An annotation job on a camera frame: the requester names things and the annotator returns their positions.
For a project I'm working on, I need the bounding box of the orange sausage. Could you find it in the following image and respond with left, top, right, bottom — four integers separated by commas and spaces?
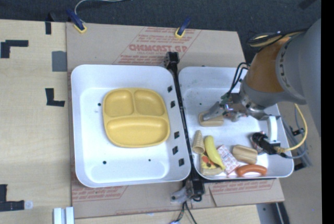
235, 164, 268, 178

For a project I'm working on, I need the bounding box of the yellow banana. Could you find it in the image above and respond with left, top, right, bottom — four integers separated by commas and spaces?
204, 135, 226, 171

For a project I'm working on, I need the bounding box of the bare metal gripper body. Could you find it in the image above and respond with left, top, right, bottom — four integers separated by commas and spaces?
224, 92, 267, 121

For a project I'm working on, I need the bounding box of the white and red packet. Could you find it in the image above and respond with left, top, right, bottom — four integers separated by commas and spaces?
217, 145, 241, 176

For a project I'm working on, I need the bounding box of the tan hot dog bun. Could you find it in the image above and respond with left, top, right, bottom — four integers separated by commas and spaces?
232, 145, 259, 165

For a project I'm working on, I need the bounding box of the brown cardboard board red print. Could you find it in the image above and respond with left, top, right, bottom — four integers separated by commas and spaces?
65, 21, 285, 219

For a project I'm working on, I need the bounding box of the tan bread slice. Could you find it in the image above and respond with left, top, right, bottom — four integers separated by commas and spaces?
197, 110, 225, 128

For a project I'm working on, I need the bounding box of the yellow divided plate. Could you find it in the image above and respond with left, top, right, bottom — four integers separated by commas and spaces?
102, 87, 171, 149

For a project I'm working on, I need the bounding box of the white plastic tray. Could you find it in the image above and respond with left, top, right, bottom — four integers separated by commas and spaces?
70, 64, 192, 188
177, 66, 295, 181

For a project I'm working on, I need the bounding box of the black cylinder on white bracket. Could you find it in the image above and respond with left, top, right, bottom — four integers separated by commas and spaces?
252, 115, 282, 156

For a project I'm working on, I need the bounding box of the thin black rod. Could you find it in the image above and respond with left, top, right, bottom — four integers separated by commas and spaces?
170, 62, 200, 187

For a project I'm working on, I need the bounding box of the tan waffle cone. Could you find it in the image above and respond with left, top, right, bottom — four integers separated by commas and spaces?
192, 129, 205, 155

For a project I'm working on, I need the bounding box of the pizza slice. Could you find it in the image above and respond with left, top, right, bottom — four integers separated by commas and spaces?
199, 152, 224, 176

